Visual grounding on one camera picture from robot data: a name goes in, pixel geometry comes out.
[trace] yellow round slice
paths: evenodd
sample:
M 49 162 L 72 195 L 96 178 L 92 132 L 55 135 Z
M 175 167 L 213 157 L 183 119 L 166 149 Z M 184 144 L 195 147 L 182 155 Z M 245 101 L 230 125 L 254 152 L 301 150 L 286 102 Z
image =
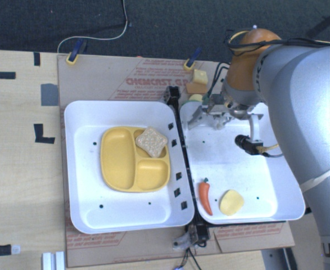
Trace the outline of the yellow round slice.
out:
M 241 209 L 245 203 L 240 193 L 235 190 L 228 190 L 220 202 L 220 210 L 223 214 L 231 216 Z

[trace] black hole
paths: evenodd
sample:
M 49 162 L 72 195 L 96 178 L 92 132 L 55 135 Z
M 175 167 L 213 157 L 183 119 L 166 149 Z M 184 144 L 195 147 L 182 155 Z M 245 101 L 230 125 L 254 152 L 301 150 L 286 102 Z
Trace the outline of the black hole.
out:
M 182 203 L 181 203 L 181 210 L 184 210 L 184 209 L 186 209 L 187 208 L 187 202 L 186 201 L 183 201 Z
M 177 189 L 174 191 L 174 194 L 175 194 L 175 197 L 179 196 L 179 195 L 181 194 L 180 188 L 177 188 Z

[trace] cardboard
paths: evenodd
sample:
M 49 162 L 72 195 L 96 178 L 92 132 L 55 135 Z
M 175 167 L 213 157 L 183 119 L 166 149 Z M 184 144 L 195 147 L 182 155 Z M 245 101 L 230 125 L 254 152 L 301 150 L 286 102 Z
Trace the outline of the cardboard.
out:
M 167 258 L 180 258 L 183 250 L 173 249 L 173 239 L 184 227 L 87 235 L 71 223 L 67 188 L 66 141 L 63 113 L 76 100 L 162 100 L 167 86 L 178 86 L 180 104 L 187 101 L 186 84 L 192 72 L 183 70 L 183 60 L 142 57 L 79 56 L 75 65 L 58 55 L 58 85 L 61 111 L 61 142 L 64 174 L 66 257 L 68 267 L 93 266 Z M 198 61 L 196 69 L 214 75 L 217 63 Z M 288 222 L 210 228 L 206 247 L 195 255 L 214 255 L 294 246 Z

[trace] yellow and blue clamp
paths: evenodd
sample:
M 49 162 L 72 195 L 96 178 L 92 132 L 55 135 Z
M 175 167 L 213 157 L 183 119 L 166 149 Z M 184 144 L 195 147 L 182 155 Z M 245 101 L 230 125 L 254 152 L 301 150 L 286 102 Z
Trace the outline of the yellow and blue clamp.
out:
M 202 49 L 199 47 L 197 48 L 194 53 L 186 60 L 183 64 L 183 69 L 186 71 L 191 71 L 195 66 L 195 60 L 201 54 Z
M 76 42 L 73 51 L 67 56 L 66 63 L 69 65 L 75 65 L 77 59 L 79 58 L 79 54 L 84 53 L 86 49 L 87 49 L 87 40 L 84 40 L 83 38 L 79 39 Z

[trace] red chili pepper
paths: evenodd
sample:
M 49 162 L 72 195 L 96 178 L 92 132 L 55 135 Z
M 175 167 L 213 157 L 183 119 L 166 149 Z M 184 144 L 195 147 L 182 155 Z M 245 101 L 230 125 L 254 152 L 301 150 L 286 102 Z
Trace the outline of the red chili pepper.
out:
M 207 183 L 208 179 L 205 178 L 203 182 L 200 183 L 198 186 L 198 194 L 200 196 L 200 202 L 202 204 L 202 207 L 204 207 L 204 210 L 212 216 L 212 210 L 209 202 L 209 189 L 210 184 Z

